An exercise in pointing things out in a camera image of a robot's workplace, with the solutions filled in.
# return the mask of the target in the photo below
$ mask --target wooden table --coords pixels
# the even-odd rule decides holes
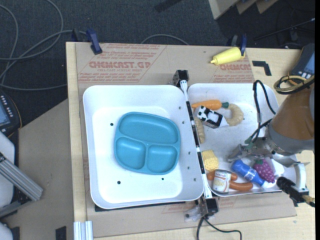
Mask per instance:
[[[264,84],[272,87],[274,82],[290,71],[300,50],[295,49],[265,49],[247,48],[247,56],[253,71],[253,76],[261,80]],[[66,43],[67,57],[67,77],[68,77],[68,102],[70,120],[70,142],[71,142],[71,162],[72,162],[72,188],[73,188],[73,209],[74,221],[85,222],[87,218],[86,195],[83,170],[83,151],[80,123],[80,106],[78,92],[78,73],[76,59],[76,44]],[[271,71],[272,76],[266,76],[263,67],[253,66],[252,61],[265,61]],[[284,95],[277,94],[278,102],[281,103]],[[311,151],[304,151],[297,155],[301,162],[310,162],[306,167],[307,187],[310,195],[315,197],[315,159]],[[278,219],[266,219],[259,221],[239,222],[233,224],[223,224],[219,228],[223,230],[240,230],[243,239],[315,239],[315,209],[305,203],[299,204],[296,208],[297,216]],[[109,237],[99,237],[99,240],[124,240],[124,239],[195,239],[196,229],[194,227],[174,230],[163,230],[156,232],[145,232],[128,235],[117,235]],[[200,239],[239,239],[237,233],[225,234],[215,232],[209,226],[203,226],[200,231]]]

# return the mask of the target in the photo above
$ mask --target blue bottle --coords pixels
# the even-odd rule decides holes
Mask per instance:
[[[241,160],[234,161],[231,166],[231,170],[244,177],[247,181],[257,183],[262,187],[266,183],[265,180],[260,178],[255,169],[245,164]]]

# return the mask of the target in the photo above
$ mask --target yellow tube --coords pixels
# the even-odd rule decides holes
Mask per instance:
[[[215,65],[221,65],[225,63],[236,62],[240,59],[243,59],[244,57],[245,57],[245,54],[243,54],[242,56],[241,51],[238,47],[232,47],[228,50],[225,50],[213,56],[210,63],[213,63]]]

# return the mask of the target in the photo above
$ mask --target black carpet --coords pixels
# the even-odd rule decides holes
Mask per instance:
[[[301,25],[294,33],[283,31],[266,38],[256,37],[288,28],[315,17],[315,0],[279,0],[260,14],[256,5],[239,15],[236,7],[230,8],[214,20],[208,0],[50,0],[61,11],[63,30],[93,28],[100,42],[141,43],[155,34],[178,37],[190,45],[225,46],[234,36],[247,35],[247,47],[300,49],[315,42],[315,23]],[[20,57],[32,46],[61,30],[57,10],[45,0],[0,0],[0,58],[8,58],[16,38],[18,43],[12,58]],[[41,52],[55,38],[27,53]],[[23,125],[36,119],[67,98],[65,86],[51,90],[42,89],[67,83],[65,42],[71,41],[70,33],[61,35],[47,52],[14,62],[0,79],[1,88],[15,101]],[[180,45],[169,37],[149,39],[148,44]],[[8,68],[0,60],[0,74]]]

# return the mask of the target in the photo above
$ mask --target yellow sponge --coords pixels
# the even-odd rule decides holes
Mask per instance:
[[[219,160],[212,150],[202,151],[202,158],[204,163],[204,168],[208,172],[213,172],[219,167]]]

